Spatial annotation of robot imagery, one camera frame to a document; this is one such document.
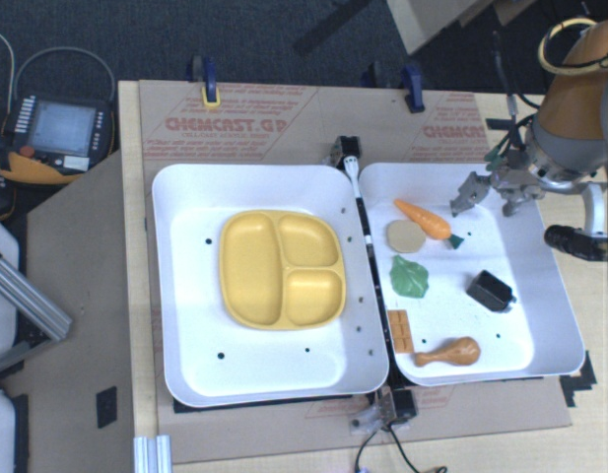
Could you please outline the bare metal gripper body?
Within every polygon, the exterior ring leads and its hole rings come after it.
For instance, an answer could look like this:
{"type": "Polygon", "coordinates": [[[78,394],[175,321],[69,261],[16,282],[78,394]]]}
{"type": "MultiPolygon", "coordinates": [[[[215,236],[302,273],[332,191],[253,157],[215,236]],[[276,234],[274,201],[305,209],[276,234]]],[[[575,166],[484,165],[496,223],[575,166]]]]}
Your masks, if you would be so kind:
{"type": "Polygon", "coordinates": [[[541,199],[556,185],[551,164],[541,150],[508,149],[488,161],[490,183],[507,202],[541,199]]]}

